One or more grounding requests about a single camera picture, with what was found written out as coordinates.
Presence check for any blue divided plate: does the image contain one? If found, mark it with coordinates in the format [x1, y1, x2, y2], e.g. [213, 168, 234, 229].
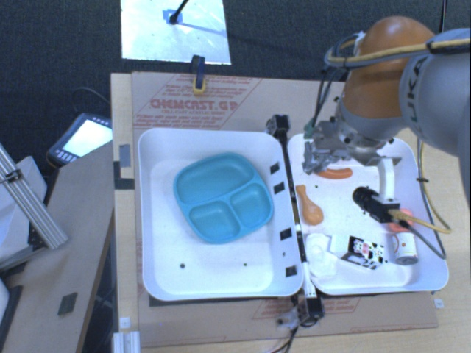
[172, 151, 275, 245]

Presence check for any small white can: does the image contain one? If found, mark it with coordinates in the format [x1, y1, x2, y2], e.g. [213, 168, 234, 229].
[390, 231, 419, 266]

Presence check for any orange toy drumstick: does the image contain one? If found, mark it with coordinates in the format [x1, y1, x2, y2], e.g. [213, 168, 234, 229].
[295, 184, 325, 225]

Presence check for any white crumpled packet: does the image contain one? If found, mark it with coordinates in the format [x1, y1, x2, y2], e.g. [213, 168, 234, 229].
[305, 232, 338, 277]

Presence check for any pink toy doughnut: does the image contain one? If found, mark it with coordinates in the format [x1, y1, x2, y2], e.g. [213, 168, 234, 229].
[387, 207, 415, 233]

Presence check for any brown cardboard board, red print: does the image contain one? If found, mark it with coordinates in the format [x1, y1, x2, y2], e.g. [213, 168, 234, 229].
[130, 71, 439, 347]

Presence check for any black cylinder on white bracket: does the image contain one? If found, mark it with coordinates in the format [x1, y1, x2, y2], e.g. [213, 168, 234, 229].
[352, 154, 403, 224]

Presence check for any thin black and white rod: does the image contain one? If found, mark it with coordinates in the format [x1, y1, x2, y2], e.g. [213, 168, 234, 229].
[277, 130, 316, 302]

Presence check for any orange toy sausage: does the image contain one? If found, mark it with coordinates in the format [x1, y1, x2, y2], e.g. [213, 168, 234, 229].
[316, 166, 353, 180]

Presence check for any white carton with cow print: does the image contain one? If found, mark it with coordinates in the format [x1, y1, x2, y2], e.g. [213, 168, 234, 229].
[330, 234, 389, 271]

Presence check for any white plastic tray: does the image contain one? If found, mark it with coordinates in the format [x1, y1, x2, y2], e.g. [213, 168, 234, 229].
[287, 133, 450, 296]
[138, 127, 305, 302]

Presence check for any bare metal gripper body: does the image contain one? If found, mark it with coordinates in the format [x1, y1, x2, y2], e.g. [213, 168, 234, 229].
[311, 120, 388, 165]

